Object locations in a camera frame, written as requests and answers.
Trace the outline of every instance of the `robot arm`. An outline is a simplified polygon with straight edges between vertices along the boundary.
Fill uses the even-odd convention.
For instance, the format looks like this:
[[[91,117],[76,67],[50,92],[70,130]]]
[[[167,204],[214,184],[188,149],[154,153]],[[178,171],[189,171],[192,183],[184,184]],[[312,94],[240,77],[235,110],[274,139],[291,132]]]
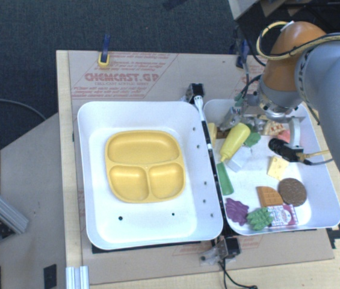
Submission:
[[[260,39],[275,26],[283,28],[266,55]],[[257,50],[268,59],[259,81],[259,106],[276,121],[302,101],[316,109],[340,171],[340,34],[326,34],[307,22],[277,22],[261,32]]]

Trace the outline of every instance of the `yellow plate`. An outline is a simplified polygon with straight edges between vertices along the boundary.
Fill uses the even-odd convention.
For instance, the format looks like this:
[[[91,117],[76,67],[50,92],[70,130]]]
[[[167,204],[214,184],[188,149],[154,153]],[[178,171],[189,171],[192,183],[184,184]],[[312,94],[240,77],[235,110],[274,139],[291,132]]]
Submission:
[[[160,202],[179,196],[185,168],[178,141],[164,131],[126,131],[105,146],[108,183],[120,200]]]

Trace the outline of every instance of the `black floor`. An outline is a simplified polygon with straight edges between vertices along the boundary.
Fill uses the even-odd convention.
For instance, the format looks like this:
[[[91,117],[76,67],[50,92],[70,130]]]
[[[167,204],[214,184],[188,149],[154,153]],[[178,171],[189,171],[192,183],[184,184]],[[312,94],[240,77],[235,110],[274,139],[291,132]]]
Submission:
[[[275,20],[306,20],[340,32],[340,0],[314,0],[290,17],[255,4],[237,20],[254,44]],[[0,100],[45,117],[57,112],[56,50],[227,54],[235,22],[228,0],[0,0]],[[0,101],[0,149],[36,125],[34,111]]]

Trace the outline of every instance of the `mustard bottle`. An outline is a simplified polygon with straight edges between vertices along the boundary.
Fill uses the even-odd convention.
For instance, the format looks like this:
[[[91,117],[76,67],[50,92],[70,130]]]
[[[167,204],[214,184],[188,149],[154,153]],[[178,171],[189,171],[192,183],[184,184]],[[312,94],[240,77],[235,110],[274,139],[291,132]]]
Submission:
[[[235,152],[243,145],[247,137],[250,135],[250,128],[243,123],[235,125],[227,135],[226,140],[220,149],[220,161],[232,158]]]

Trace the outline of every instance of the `table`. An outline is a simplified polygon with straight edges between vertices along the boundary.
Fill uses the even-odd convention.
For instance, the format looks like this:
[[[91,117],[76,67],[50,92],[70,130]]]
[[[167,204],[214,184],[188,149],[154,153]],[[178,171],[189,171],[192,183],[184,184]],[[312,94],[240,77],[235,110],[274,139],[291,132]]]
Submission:
[[[81,233],[79,227],[75,147],[72,140],[73,121],[72,103],[70,98],[69,52],[57,51],[56,57],[66,264],[68,267],[79,267],[83,264],[83,257],[81,252]],[[227,67],[233,67],[233,65],[234,64],[227,63]],[[319,127],[316,129],[316,134],[321,148],[325,149],[326,144]],[[333,163],[328,164],[328,167],[340,202],[340,174]],[[256,284],[259,288],[340,288],[340,240],[336,241],[334,256],[334,259],[325,261],[235,270],[231,272],[231,275],[234,280],[240,284]],[[185,276],[173,276],[91,286],[91,288],[129,287],[223,288],[223,273],[198,273]]]

